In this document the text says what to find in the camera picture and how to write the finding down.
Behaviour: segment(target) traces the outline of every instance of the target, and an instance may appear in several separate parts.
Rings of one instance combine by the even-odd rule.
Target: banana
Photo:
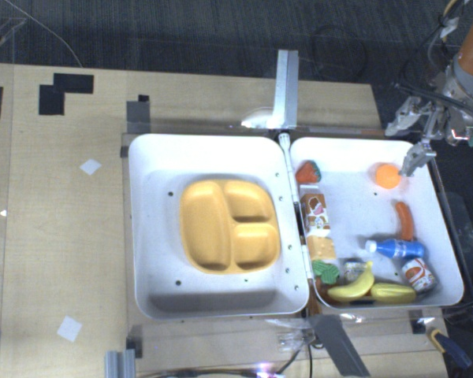
[[[389,304],[406,304],[415,301],[417,294],[411,287],[402,284],[376,283],[371,288],[371,297]]]
[[[350,284],[346,286],[331,287],[327,294],[335,301],[351,302],[363,297],[373,286],[375,278],[371,271],[372,261],[366,262],[366,269],[364,272]]]

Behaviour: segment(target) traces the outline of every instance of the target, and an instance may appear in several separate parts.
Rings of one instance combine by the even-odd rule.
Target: wooden surface
[[[67,94],[63,117],[39,116],[39,85],[52,84],[55,72],[95,75],[94,94]],[[123,350],[127,335],[119,156],[126,101],[149,95],[153,119],[233,123],[273,105],[274,81],[10,65],[0,65],[0,77],[9,92],[7,80],[13,77],[9,140],[0,132],[0,146],[9,144],[11,153],[9,180],[1,177],[7,168],[0,161],[0,183],[9,185],[0,378],[103,376],[105,352]],[[8,99],[6,109],[12,107]],[[0,128],[10,128],[6,119]],[[299,120],[380,128],[365,85],[300,82]],[[92,176],[79,169],[90,158],[102,164]],[[67,315],[82,324],[74,343],[57,335]],[[441,327],[440,319],[434,322]],[[388,328],[365,326],[370,331],[352,328],[349,335],[373,376],[445,376],[441,355],[424,335],[411,335],[407,323],[389,335]],[[180,326],[156,328],[185,332]],[[181,336],[166,335],[160,347],[175,354],[176,341],[191,344],[194,362],[217,351],[206,335],[190,341]],[[244,335],[239,340],[233,352],[223,354],[228,364],[246,346]],[[338,376],[324,350],[314,356],[314,376]],[[180,355],[171,365],[184,361]],[[307,369],[307,361],[298,361],[288,376],[305,376]]]

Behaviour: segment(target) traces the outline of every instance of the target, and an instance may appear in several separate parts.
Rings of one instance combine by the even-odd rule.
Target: white bottle cap
[[[374,241],[373,239],[368,239],[366,241],[366,250],[368,252],[376,252],[377,251],[377,241]]]

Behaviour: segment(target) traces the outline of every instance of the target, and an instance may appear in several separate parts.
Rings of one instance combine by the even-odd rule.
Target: white and red can
[[[427,268],[422,258],[415,258],[401,268],[405,278],[417,293],[423,293],[433,288],[437,281]]]

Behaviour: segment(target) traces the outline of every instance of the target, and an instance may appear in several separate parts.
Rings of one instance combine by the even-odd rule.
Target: blue water bottle
[[[368,239],[366,241],[366,250],[372,253],[379,252],[391,259],[424,257],[424,245],[422,243],[403,241],[401,239],[386,239],[379,243]]]

